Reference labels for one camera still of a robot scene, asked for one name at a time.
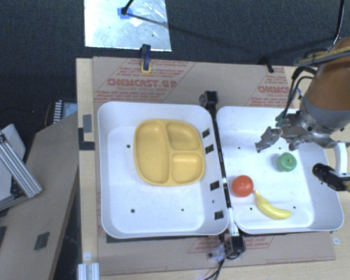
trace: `yellow banana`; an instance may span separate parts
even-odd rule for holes
[[[254,190],[255,201],[259,210],[271,219],[281,220],[289,218],[292,213],[285,210],[274,207],[265,198],[263,198],[257,190]]]

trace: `red tomato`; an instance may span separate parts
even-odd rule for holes
[[[232,191],[239,197],[247,197],[253,188],[253,181],[246,175],[237,176],[232,183]]]

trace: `yellow divided plate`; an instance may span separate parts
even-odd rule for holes
[[[198,181],[205,155],[198,131],[178,120],[146,120],[135,130],[136,170],[147,183],[179,186]]]

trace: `toy fruit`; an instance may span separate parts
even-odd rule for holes
[[[277,161],[278,169],[281,171],[289,172],[297,166],[296,158],[289,152],[284,152]]]
[[[253,181],[249,176],[237,176],[232,182],[232,191],[238,197],[247,197],[253,192]]]
[[[285,210],[274,207],[265,198],[263,198],[257,190],[254,190],[255,201],[258,209],[271,219],[283,220],[288,219],[292,213]]]

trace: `black connector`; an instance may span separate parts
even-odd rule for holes
[[[245,242],[242,236],[232,236],[231,240],[233,253],[240,254],[245,251]]]
[[[210,105],[218,103],[218,93],[216,91],[205,91],[198,99],[198,105],[209,110]]]
[[[346,191],[344,181],[350,181],[350,176],[338,176],[332,167],[320,163],[313,167],[313,174],[335,191]]]

